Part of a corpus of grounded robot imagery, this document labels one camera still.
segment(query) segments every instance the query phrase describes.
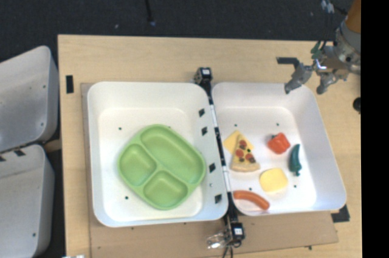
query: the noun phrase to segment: toy cucumber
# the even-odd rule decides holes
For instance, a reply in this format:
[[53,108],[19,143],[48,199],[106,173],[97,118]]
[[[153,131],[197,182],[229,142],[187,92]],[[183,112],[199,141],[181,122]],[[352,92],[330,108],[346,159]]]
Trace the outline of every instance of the toy cucumber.
[[300,176],[299,171],[301,170],[302,166],[300,164],[300,161],[298,160],[298,152],[300,150],[300,144],[296,144],[291,153],[291,157],[289,158],[289,170],[291,172],[296,173],[296,176]]

